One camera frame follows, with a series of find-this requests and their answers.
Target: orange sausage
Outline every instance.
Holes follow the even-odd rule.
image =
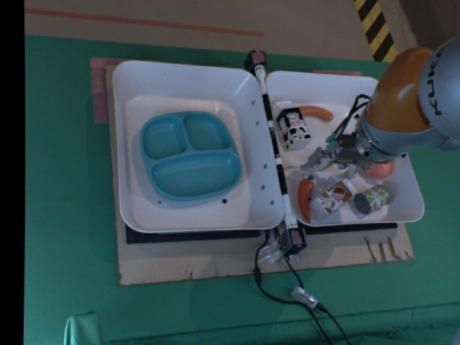
[[[315,183],[310,179],[302,179],[299,183],[298,189],[298,202],[300,212],[307,222],[311,222],[310,219],[310,195],[313,190]]]
[[[331,121],[334,117],[330,111],[317,106],[305,105],[300,106],[299,109],[302,116],[314,116],[324,121]]]

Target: hazard tape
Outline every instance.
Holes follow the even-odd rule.
[[[395,43],[378,0],[353,0],[375,61],[391,63],[397,56]]]

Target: red line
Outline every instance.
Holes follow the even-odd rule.
[[[108,17],[108,16],[105,16],[105,15],[70,13],[70,12],[66,12],[66,11],[31,9],[31,8],[24,8],[24,13],[25,14],[35,14],[35,15],[46,15],[46,16],[49,16],[49,17],[87,19],[87,20],[96,20],[96,21],[102,21],[102,22],[140,24],[140,25],[144,25],[144,26],[177,28],[177,29],[191,29],[191,30],[194,30],[194,31],[227,33],[228,35],[264,37],[264,32],[245,31],[245,30],[242,30],[242,29],[232,29],[232,28],[198,26],[198,25],[194,25],[194,24],[160,22],[160,21],[146,20],[146,19]]]

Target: green table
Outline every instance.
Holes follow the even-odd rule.
[[[107,344],[321,343],[306,310],[267,299],[252,276],[119,286],[109,128],[93,121],[91,58],[240,68],[246,55],[25,37],[25,344],[62,344],[67,319],[89,311],[98,313]],[[377,79],[387,67],[270,53],[268,59],[270,71],[359,70]],[[349,337],[415,328],[418,335],[400,331],[392,339],[424,334],[424,344],[449,344],[460,326],[460,152],[420,148],[410,156],[425,200],[425,216],[407,226],[416,259],[300,276]],[[288,299],[296,281],[290,273],[271,274],[264,285]],[[341,339],[330,320],[321,322]]]

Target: green can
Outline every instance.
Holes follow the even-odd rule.
[[[363,193],[357,193],[354,196],[354,206],[359,212],[365,215],[389,202],[390,194],[386,187],[380,184],[373,186]]]

